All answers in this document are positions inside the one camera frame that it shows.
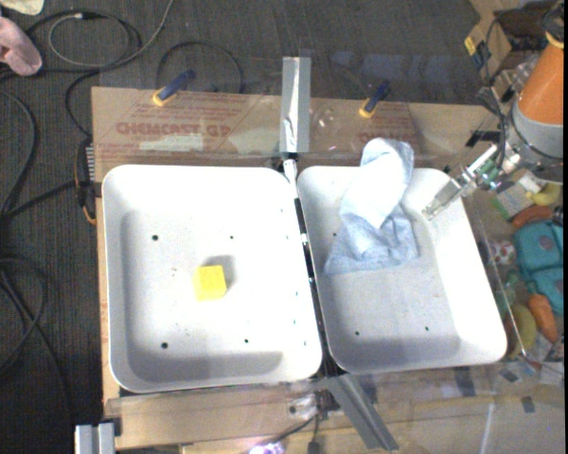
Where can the white plastic tray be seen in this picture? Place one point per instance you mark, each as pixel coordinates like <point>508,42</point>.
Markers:
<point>180,310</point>
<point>397,310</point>

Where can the brown cardboard board red print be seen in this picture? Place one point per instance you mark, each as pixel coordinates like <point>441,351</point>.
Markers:
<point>180,126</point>

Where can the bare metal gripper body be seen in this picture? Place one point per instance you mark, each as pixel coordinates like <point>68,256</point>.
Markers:
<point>480,166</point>

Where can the yellow-green toy fruit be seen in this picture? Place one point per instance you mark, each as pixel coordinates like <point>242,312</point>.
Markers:
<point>524,326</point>

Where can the pink cloth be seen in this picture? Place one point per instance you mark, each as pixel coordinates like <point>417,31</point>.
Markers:
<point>9,40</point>

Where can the teal toy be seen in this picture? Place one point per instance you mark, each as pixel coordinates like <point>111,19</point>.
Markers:
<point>542,258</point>

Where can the brown cardboard box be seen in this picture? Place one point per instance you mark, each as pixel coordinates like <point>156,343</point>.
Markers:
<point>494,12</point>

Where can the light blue cloth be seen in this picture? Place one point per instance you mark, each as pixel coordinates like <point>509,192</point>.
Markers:
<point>378,206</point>

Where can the yellow banana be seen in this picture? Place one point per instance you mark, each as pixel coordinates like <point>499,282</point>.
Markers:
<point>548,195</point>

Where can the yellow cube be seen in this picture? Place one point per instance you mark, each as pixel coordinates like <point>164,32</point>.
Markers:
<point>210,283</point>

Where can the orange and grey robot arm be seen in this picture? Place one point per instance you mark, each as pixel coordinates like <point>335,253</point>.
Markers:
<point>542,92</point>

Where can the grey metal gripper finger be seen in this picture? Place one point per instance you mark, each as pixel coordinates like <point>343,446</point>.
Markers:
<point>447,203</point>
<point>441,197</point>

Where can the orange carrot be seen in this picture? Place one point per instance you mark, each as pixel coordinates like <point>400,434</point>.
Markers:
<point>531,215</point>
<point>544,317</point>

